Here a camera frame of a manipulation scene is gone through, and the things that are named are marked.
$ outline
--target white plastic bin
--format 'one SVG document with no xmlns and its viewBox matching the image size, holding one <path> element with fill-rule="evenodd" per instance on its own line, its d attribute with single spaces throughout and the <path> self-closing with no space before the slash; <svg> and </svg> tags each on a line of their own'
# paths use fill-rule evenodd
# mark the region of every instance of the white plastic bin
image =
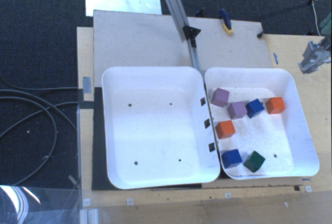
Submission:
<svg viewBox="0 0 332 224">
<path fill-rule="evenodd" d="M 220 162 L 203 78 L 191 67 L 112 67 L 102 77 L 107 173 L 120 189 L 214 181 Z"/>
<path fill-rule="evenodd" d="M 216 88 L 222 88 L 230 92 L 229 103 L 259 99 L 266 107 L 265 102 L 270 97 L 282 97 L 286 107 L 280 114 L 269 115 L 265 109 L 251 119 L 246 115 L 232 121 L 236 133 L 218 140 L 221 154 L 237 148 L 245 161 L 255 150 L 266 160 L 255 173 L 243 164 L 229 169 L 223 166 L 231 178 L 312 176 L 318 172 L 319 160 L 294 80 L 287 71 L 215 67 L 207 70 L 205 83 L 210 99 Z M 221 108 L 210 104 L 214 126 L 220 121 L 230 120 L 228 105 Z"/>
</svg>

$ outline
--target black bracket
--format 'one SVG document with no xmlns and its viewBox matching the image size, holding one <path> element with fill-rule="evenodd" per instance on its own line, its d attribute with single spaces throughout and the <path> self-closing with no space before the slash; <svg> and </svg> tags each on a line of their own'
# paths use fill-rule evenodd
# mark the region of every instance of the black bracket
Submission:
<svg viewBox="0 0 332 224">
<path fill-rule="evenodd" d="M 194 27 L 190 27 L 188 25 L 185 25 L 183 27 L 183 32 L 186 36 L 186 39 L 190 39 L 190 43 L 191 43 L 191 46 L 196 48 L 197 45 L 196 45 L 196 41 L 195 41 L 195 38 L 196 36 L 201 32 L 200 29 L 196 29 Z"/>
</svg>

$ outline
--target cable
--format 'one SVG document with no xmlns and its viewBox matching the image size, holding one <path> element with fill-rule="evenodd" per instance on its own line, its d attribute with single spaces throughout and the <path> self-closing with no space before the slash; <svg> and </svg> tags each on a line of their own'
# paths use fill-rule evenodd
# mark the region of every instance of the cable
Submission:
<svg viewBox="0 0 332 224">
<path fill-rule="evenodd" d="M 59 106 L 71 105 L 71 104 L 77 104 L 77 102 L 64 102 L 64 103 L 55 104 L 54 106 L 59 107 Z M 7 134 L 10 130 L 14 129 L 16 126 L 23 123 L 24 121 L 27 121 L 28 119 L 30 119 L 38 114 L 41 114 L 42 112 L 44 112 L 44 111 L 43 110 L 37 111 L 37 112 L 30 114 L 29 116 L 23 118 L 22 120 L 18 121 L 17 123 L 13 124 L 11 127 L 9 127 L 3 133 L 0 134 L 0 138 L 3 137 L 5 134 Z"/>
<path fill-rule="evenodd" d="M 32 94 L 29 94 L 29 93 L 26 93 L 24 91 L 18 91 L 18 90 L 0 90 L 0 94 L 1 93 L 9 93 L 9 94 L 18 94 L 18 95 L 24 95 L 24 96 L 27 96 L 27 97 L 30 97 L 30 98 L 33 98 L 39 102 L 43 102 L 45 103 L 46 105 L 48 105 L 49 107 L 53 108 L 54 110 L 56 110 L 56 112 L 58 114 L 60 114 L 63 118 L 65 118 L 67 120 L 67 122 L 75 129 L 75 131 L 77 131 L 77 128 L 76 126 L 73 124 L 72 121 L 70 121 L 70 119 L 62 112 L 60 111 L 58 108 L 56 108 L 53 104 L 49 103 L 48 101 L 38 97 L 38 96 L 35 96 L 35 95 L 32 95 Z"/>
<path fill-rule="evenodd" d="M 315 9 L 315 3 L 314 3 L 314 1 L 312 1 L 312 4 L 311 4 L 311 5 L 312 5 L 313 13 L 314 13 L 314 15 L 315 15 L 316 29 L 317 29 L 318 35 L 321 36 L 321 34 L 320 34 L 320 30 L 318 29 L 318 21 L 317 21 L 317 14 L 316 14 L 316 9 Z"/>
<path fill-rule="evenodd" d="M 2 76 L 0 75 L 0 80 L 7 86 L 9 86 L 10 88 L 13 89 L 18 89 L 18 90 L 31 90 L 31 91 L 49 91 L 49 90 L 77 90 L 77 87 L 60 87 L 60 88 L 42 88 L 42 89 L 35 89 L 35 88 L 22 88 L 22 87 L 17 87 L 14 86 L 12 84 L 9 84 L 8 82 L 6 82 Z"/>
<path fill-rule="evenodd" d="M 35 101 L 29 100 L 29 99 L 26 99 L 26 98 L 22 98 L 22 97 L 14 97 L 14 96 L 0 97 L 0 100 L 16 100 L 16 101 L 24 101 L 24 102 L 31 103 L 31 104 L 33 104 L 33 105 L 41 108 L 48 115 L 48 117 L 51 119 L 53 127 L 54 127 L 54 141 L 53 141 L 53 146 L 52 146 L 52 148 L 51 148 L 48 156 L 46 156 L 46 159 L 41 163 L 41 165 L 37 169 L 35 169 L 28 176 L 24 177 L 22 180 L 18 181 L 17 183 L 15 183 L 13 185 L 13 186 L 17 186 L 17 185 L 21 184 L 22 182 L 26 181 L 27 179 L 29 179 L 30 177 L 32 177 L 33 175 L 35 175 L 46 164 L 46 162 L 48 162 L 48 160 L 50 159 L 50 157 L 53 154 L 53 151 L 54 151 L 54 149 L 56 147 L 57 140 L 58 140 L 57 124 L 56 124 L 53 116 L 50 114 L 50 112 L 43 105 L 41 105 L 41 104 L 39 104 L 39 103 L 37 103 Z"/>
</svg>

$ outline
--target blue tape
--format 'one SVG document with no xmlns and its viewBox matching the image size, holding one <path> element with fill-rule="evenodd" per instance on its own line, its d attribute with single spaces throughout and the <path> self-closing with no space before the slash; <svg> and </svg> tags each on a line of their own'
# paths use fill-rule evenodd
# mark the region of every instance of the blue tape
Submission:
<svg viewBox="0 0 332 224">
<path fill-rule="evenodd" d="M 273 53 L 273 56 L 274 56 L 275 63 L 276 63 L 276 64 L 279 64 L 279 63 L 278 63 L 278 60 L 277 60 L 277 56 L 276 56 L 275 53 Z"/>
</svg>

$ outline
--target wooden block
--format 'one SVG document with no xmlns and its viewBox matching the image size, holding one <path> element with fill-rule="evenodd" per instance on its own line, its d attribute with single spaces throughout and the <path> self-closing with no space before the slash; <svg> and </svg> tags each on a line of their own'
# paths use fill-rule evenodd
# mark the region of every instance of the wooden block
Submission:
<svg viewBox="0 0 332 224">
<path fill-rule="evenodd" d="M 226 169 L 235 167 L 242 163 L 240 153 L 237 149 L 226 151 L 224 154 L 222 154 L 222 160 Z"/>
<path fill-rule="evenodd" d="M 227 110 L 231 119 L 240 119 L 247 113 L 244 102 L 233 102 L 228 106 Z"/>
<path fill-rule="evenodd" d="M 281 97 L 272 97 L 265 105 L 269 114 L 279 114 L 285 109 L 285 104 Z"/>
<path fill-rule="evenodd" d="M 249 158 L 243 163 L 243 165 L 251 170 L 252 172 L 257 172 L 259 168 L 264 163 L 265 158 L 259 154 L 258 152 L 254 151 Z"/>
<path fill-rule="evenodd" d="M 220 122 L 215 128 L 219 139 L 228 138 L 235 134 L 235 128 L 231 120 Z"/>
<path fill-rule="evenodd" d="M 264 110 L 264 107 L 259 99 L 255 99 L 249 102 L 245 107 L 247 108 L 247 114 L 249 118 L 253 118 L 254 116 L 260 114 L 262 110 Z"/>
<path fill-rule="evenodd" d="M 217 88 L 213 93 L 211 103 L 219 107 L 224 107 L 228 103 L 228 97 L 229 91 Z"/>
</svg>

